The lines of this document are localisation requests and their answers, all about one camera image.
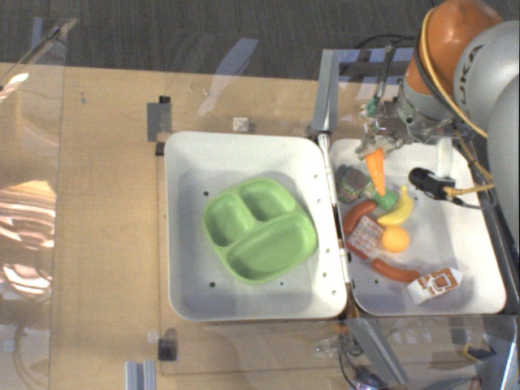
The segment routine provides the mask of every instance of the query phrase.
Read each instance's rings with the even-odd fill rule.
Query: orange
[[[403,227],[388,227],[381,237],[381,244],[391,253],[400,253],[410,245],[410,236]]]

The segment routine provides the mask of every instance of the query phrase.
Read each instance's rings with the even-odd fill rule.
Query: hot dog
[[[343,219],[343,231],[345,234],[350,234],[354,231],[359,219],[369,212],[375,210],[377,204],[374,201],[364,201],[356,205]]]
[[[390,266],[384,260],[375,258],[372,260],[372,268],[378,271],[381,275],[398,282],[410,283],[420,277],[416,270],[402,270],[394,266]]]

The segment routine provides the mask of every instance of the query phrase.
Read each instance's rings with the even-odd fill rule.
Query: banana
[[[414,210],[414,200],[408,195],[406,185],[401,186],[401,195],[390,212],[377,218],[377,222],[384,227],[403,224]]]

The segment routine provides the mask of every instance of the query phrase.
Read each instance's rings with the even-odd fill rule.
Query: toy carrot
[[[372,178],[372,182],[374,183],[375,189],[377,193],[384,197],[386,193],[386,188],[384,186],[384,153],[383,149],[378,148],[374,150],[372,153],[365,156],[366,167],[368,168],[368,173],[370,173],[370,177]]]

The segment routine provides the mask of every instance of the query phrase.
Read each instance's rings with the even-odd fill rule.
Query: transparent plastic sheet
[[[0,386],[47,388],[64,20],[0,79]]]
[[[224,65],[220,74],[168,76],[161,95],[171,98],[171,128],[158,134],[158,141],[164,142],[173,132],[186,130],[295,137],[303,137],[306,134],[313,118],[318,82],[243,76],[248,59],[254,52],[254,42],[239,44],[240,42],[237,43],[240,47],[237,55],[230,55],[223,60],[223,63],[229,64]],[[361,136],[364,121],[358,113],[378,87],[378,74],[384,59],[383,49],[339,52],[339,116],[338,128],[332,134],[333,140]],[[409,48],[400,48],[396,52],[395,63],[389,68],[385,99],[392,99],[397,95],[397,80],[404,73],[410,57]],[[180,385],[193,383],[194,375],[209,373],[208,382],[217,388],[225,388],[230,377],[234,377],[233,383],[238,388],[349,388],[340,369],[340,348],[346,345],[345,340],[347,344],[353,342],[354,346],[360,345],[352,339],[351,332],[345,335],[342,330],[343,323],[191,323],[175,314],[165,286],[167,228],[166,210],[161,208],[166,206],[162,162],[163,159],[159,158],[161,333],[169,327],[174,327],[179,340],[178,359],[175,362],[161,363],[162,374],[174,375],[175,381]],[[485,388],[475,386],[479,386],[482,380],[486,383],[497,379],[493,373],[494,367],[489,367],[491,364],[486,364],[486,368],[476,366],[479,364],[477,362],[471,365],[464,364],[461,370],[452,373],[445,368],[444,356],[448,355],[444,354],[442,349],[446,348],[446,353],[456,353],[460,345],[464,347],[473,342],[466,340],[464,344],[460,344],[456,341],[454,344],[449,338],[453,331],[455,334],[469,334],[475,341],[474,347],[482,349],[483,347],[478,345],[487,342],[483,337],[486,336],[488,323],[500,325],[510,322],[511,319],[514,320],[514,317],[474,316],[411,320],[378,318],[376,322],[386,334],[386,345],[394,353],[405,377],[401,382],[389,380],[389,388]],[[452,323],[462,323],[463,326],[453,328]],[[423,345],[424,343],[417,338],[422,336],[421,334],[431,336],[428,345]],[[505,344],[509,343],[508,348],[511,349],[515,337],[516,332],[501,339],[505,340]],[[424,349],[426,355],[416,363],[413,354],[419,349]],[[351,354],[351,358],[355,358],[352,365],[342,358],[345,374],[353,379],[353,383],[356,375],[362,377],[378,374],[378,367],[362,348],[361,350],[357,355]],[[502,353],[493,360],[495,363],[503,364],[504,356]],[[356,370],[358,363],[364,368],[362,374]],[[305,379],[309,375],[312,375],[312,380]],[[354,385],[358,385],[357,388],[369,388],[362,386],[362,380],[358,380]]]

